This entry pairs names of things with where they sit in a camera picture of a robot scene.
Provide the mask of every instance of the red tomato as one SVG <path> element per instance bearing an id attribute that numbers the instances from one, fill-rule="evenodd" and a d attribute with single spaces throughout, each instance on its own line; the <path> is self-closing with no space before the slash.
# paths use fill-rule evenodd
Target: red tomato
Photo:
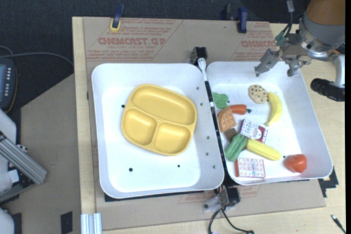
<path id="1" fill-rule="evenodd" d="M 285 166 L 293 172 L 302 173 L 307 168 L 307 158 L 304 154 L 290 155 L 285 160 Z"/>

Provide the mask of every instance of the carrot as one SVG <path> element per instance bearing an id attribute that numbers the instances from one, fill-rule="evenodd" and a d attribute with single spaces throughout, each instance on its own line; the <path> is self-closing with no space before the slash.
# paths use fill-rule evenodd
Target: carrot
<path id="1" fill-rule="evenodd" d="M 250 113 L 250 109 L 247 109 L 246 105 L 230 105 L 231 112 L 233 114 L 244 115 L 246 112 Z"/>

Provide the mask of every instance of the white tray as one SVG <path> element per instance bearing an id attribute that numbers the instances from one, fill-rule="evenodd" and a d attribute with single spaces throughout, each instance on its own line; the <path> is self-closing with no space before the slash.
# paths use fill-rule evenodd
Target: white tray
<path id="1" fill-rule="evenodd" d="M 254 103 L 248 96 L 248 88 L 259 84 L 268 92 L 275 92 L 283 104 L 281 119 L 266 127 L 265 143 L 281 152 L 284 157 L 303 153 L 308 164 L 303 173 L 293 173 L 284 166 L 284 159 L 270 161 L 252 152 L 244 150 L 239 157 L 264 159 L 265 178 L 242 178 L 235 174 L 234 163 L 226 160 L 230 177 L 241 185 L 263 184 L 268 182 L 325 178 L 332 172 L 332 161 L 319 122 L 315 115 L 305 82 L 300 71 L 288 77 L 287 65 L 279 62 L 267 73 L 256 77 L 254 67 L 257 62 L 213 62 L 207 68 L 207 77 L 212 92 L 226 94 L 229 104 L 245 104 L 251 113 L 234 115 L 239 131 L 242 120 L 248 119 L 266 127 L 270 106 Z M 229 145 L 224 133 L 221 133 L 224 149 Z"/>
<path id="2" fill-rule="evenodd" d="M 197 123 L 188 148 L 159 155 L 123 135 L 123 107 L 141 84 L 165 87 L 196 106 Z M 191 64 L 101 64 L 92 73 L 100 184 L 113 198 L 214 190 L 224 179 L 222 158 L 201 71 Z"/>

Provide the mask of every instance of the black device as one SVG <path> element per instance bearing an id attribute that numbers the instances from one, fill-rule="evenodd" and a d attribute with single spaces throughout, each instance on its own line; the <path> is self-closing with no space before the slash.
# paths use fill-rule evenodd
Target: black device
<path id="1" fill-rule="evenodd" d="M 15 95 L 16 69 L 13 60 L 0 58 L 0 108 L 7 109 Z"/>

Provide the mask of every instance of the blue clamp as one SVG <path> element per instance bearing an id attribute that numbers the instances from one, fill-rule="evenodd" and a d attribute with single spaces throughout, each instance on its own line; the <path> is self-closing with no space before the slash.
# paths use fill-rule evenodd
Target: blue clamp
<path id="1" fill-rule="evenodd" d="M 239 33 L 246 33 L 247 10 L 245 7 L 240 7 L 237 10 L 237 18 L 239 20 L 237 23 L 237 31 Z"/>
<path id="2" fill-rule="evenodd" d="M 123 11 L 124 11 L 124 4 L 119 4 L 117 6 L 117 11 L 116 11 L 115 17 L 111 20 L 111 24 L 110 24 L 111 31 L 117 32 L 120 30 L 120 27 L 121 27 L 120 18 L 123 15 Z"/>

